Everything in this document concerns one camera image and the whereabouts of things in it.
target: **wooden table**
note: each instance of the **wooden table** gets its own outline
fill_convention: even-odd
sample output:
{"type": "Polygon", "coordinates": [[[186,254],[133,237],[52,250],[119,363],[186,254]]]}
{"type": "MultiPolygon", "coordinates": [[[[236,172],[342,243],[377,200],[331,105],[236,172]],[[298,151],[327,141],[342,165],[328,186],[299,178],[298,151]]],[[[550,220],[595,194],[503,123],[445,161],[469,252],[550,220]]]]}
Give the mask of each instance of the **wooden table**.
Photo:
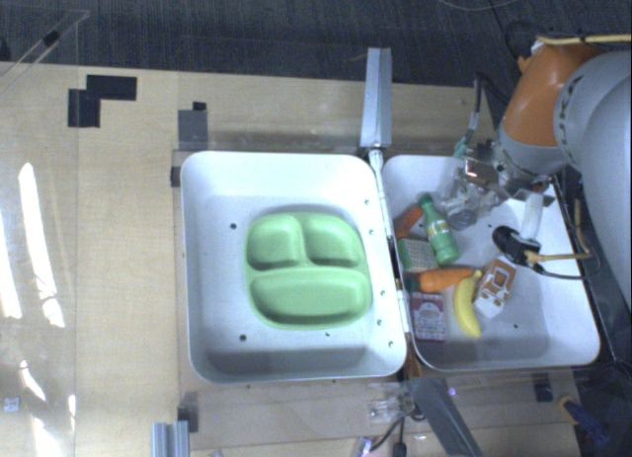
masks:
{"type": "MultiPolygon", "coordinates": [[[[177,249],[170,185],[172,153],[178,147],[178,110],[190,110],[193,102],[206,103],[209,138],[216,146],[275,138],[314,141],[323,136],[347,141],[359,133],[363,84],[129,69],[77,71],[40,65],[9,92],[0,98],[0,121],[15,122],[20,114],[27,114],[31,125],[39,125],[38,132],[12,128],[11,132],[17,132],[15,143],[29,146],[36,174],[68,175],[68,189],[76,192],[68,209],[44,211],[54,223],[76,217],[77,224],[76,241],[65,238],[77,246],[76,256],[70,256],[76,265],[65,270],[76,273],[76,293],[62,301],[69,308],[76,305],[76,455],[149,455],[151,424],[176,419],[180,374],[185,374],[179,367],[177,249]],[[76,132],[65,125],[67,91],[83,88],[88,74],[136,77],[137,97],[133,102],[101,101],[101,127],[76,132]],[[55,150],[65,150],[73,142],[76,157],[59,160],[75,160],[76,168],[57,167],[55,150]]],[[[395,144],[445,154],[464,132],[473,99],[470,89],[394,85],[395,144]]],[[[478,135],[492,135],[487,113],[482,115],[478,135]]],[[[62,195],[64,188],[46,191],[62,195]]],[[[61,259],[54,242],[48,244],[53,260],[61,259]]],[[[40,311],[38,304],[33,301],[25,314],[40,311]]],[[[45,323],[40,331],[47,329],[45,323]]],[[[479,391],[489,394],[489,389],[477,388],[476,381],[470,379],[464,389],[463,415],[468,423],[479,421],[470,426],[489,455],[579,455],[574,431],[552,403],[535,403],[528,389],[515,397],[517,401],[499,403],[478,396],[479,391]]],[[[43,378],[40,382],[46,385],[43,378]]],[[[553,384],[560,392],[574,389],[570,373],[555,376],[553,384]]],[[[518,378],[501,390],[515,394],[524,385],[528,378],[518,378]]],[[[272,388],[282,392],[281,387],[272,388]]],[[[351,390],[346,390],[346,383],[340,382],[327,388],[331,399],[351,399],[350,392],[359,387],[350,384],[351,390]]],[[[259,423],[265,430],[259,430],[251,420],[249,425],[240,424],[248,407],[226,398],[225,392],[209,392],[214,392],[212,408],[223,423],[211,427],[209,437],[197,436],[197,446],[201,448],[207,439],[208,445],[195,451],[195,456],[208,455],[213,437],[220,434],[221,440],[235,445],[222,448],[226,457],[347,457],[354,441],[351,436],[361,435],[353,432],[355,427],[366,427],[372,434],[386,427],[367,425],[365,399],[360,399],[344,412],[344,426],[323,430],[335,437],[300,442],[296,441],[300,434],[285,424],[287,406],[279,407],[278,394],[259,404],[258,416],[266,417],[259,423]]],[[[317,419],[316,425],[326,426],[326,399],[312,402],[304,392],[294,390],[302,410],[296,418],[311,420],[308,424],[317,419]]],[[[0,453],[23,455],[24,442],[12,442],[10,437],[11,420],[7,414],[0,419],[0,453]]],[[[424,422],[409,424],[407,443],[411,456],[442,455],[424,422]]],[[[390,455],[386,446],[380,452],[376,455],[390,455]]]]}

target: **banana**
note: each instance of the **banana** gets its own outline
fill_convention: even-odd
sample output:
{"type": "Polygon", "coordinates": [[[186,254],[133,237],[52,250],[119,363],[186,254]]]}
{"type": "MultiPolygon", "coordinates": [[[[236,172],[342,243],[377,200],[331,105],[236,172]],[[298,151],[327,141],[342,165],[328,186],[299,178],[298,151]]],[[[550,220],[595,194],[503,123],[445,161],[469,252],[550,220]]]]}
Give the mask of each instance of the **banana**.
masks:
{"type": "Polygon", "coordinates": [[[472,306],[474,288],[476,287],[476,282],[481,276],[481,271],[477,269],[471,276],[459,281],[458,285],[456,285],[456,288],[454,289],[453,304],[456,321],[463,332],[472,338],[481,337],[481,327],[478,324],[478,320],[476,319],[474,308],[472,306]]]}

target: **orange carrot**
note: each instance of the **orange carrot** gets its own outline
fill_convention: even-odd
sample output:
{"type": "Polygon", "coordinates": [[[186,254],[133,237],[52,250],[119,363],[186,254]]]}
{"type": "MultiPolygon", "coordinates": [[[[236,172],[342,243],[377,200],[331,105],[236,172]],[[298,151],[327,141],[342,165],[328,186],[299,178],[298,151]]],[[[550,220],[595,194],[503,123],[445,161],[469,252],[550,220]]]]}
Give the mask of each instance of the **orange carrot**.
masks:
{"type": "Polygon", "coordinates": [[[474,272],[471,267],[443,267],[424,271],[419,275],[419,289],[422,292],[441,292],[474,272]]]}
{"type": "Polygon", "coordinates": [[[403,215],[395,220],[395,238],[398,240],[406,238],[423,214],[422,209],[416,204],[408,208],[403,215]]]}

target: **wooden surface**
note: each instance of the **wooden surface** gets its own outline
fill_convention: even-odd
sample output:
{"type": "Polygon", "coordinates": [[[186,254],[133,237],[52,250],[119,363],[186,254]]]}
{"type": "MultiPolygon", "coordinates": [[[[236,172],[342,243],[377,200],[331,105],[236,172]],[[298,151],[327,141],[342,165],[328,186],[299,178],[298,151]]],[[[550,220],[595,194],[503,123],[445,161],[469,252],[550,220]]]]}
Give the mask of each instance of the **wooden surface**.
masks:
{"type": "MultiPolygon", "coordinates": [[[[101,128],[76,134],[78,169],[67,174],[75,178],[78,206],[76,455],[147,456],[151,423],[175,420],[182,383],[174,193],[169,180],[178,109],[190,109],[193,101],[206,102],[210,140],[216,146],[237,142],[248,149],[278,133],[281,139],[308,139],[304,146],[313,147],[325,137],[352,140],[359,133],[363,85],[97,68],[80,68],[77,75],[64,69],[41,66],[41,79],[28,82],[39,87],[39,94],[28,95],[30,104],[39,102],[39,110],[30,113],[33,121],[44,123],[54,116],[63,124],[67,89],[85,86],[89,73],[138,78],[135,102],[102,101],[101,128]],[[56,106],[47,112],[45,105],[56,106]]],[[[469,89],[394,86],[396,143],[418,143],[425,152],[449,150],[466,127],[472,96],[469,89]]],[[[481,125],[481,134],[491,133],[488,116],[482,116],[481,125]]],[[[533,401],[528,377],[499,388],[497,397],[508,401],[490,395],[488,385],[472,386],[471,381],[478,380],[470,380],[458,403],[488,455],[579,454],[572,428],[555,407],[533,401]]],[[[574,389],[568,374],[555,381],[555,392],[574,389]]],[[[366,387],[345,386],[316,385],[316,401],[311,400],[310,386],[272,386],[267,396],[256,387],[248,396],[263,400],[253,411],[240,404],[244,398],[236,400],[206,386],[211,416],[220,423],[207,419],[210,436],[197,437],[199,451],[194,455],[208,455],[217,441],[213,437],[221,433],[228,443],[222,449],[225,457],[347,457],[353,444],[350,436],[359,435],[350,430],[367,427],[379,434],[386,425],[367,425],[366,399],[354,396],[354,389],[363,392],[366,387]],[[355,402],[342,415],[347,419],[341,429],[345,437],[323,437],[335,433],[331,424],[340,420],[332,416],[328,399],[333,403],[345,397],[355,402]],[[272,444],[299,439],[292,426],[284,424],[292,411],[280,398],[289,399],[297,421],[316,427],[313,437],[319,441],[272,444]]],[[[407,432],[409,455],[442,454],[425,422],[409,424],[407,432]]],[[[7,445],[15,447],[3,439],[0,454],[5,455],[7,445]]],[[[377,455],[389,453],[385,448],[377,455]]]]}

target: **green divided dish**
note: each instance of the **green divided dish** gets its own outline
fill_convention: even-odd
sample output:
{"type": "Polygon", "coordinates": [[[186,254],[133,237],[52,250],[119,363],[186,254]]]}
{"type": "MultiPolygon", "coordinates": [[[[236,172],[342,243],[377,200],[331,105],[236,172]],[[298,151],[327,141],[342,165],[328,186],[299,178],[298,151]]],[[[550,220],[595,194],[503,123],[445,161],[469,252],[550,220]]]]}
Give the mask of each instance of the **green divided dish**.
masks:
{"type": "Polygon", "coordinates": [[[329,213],[275,213],[246,236],[245,273],[255,314],[282,329],[349,324],[371,305],[362,241],[329,213]]]}

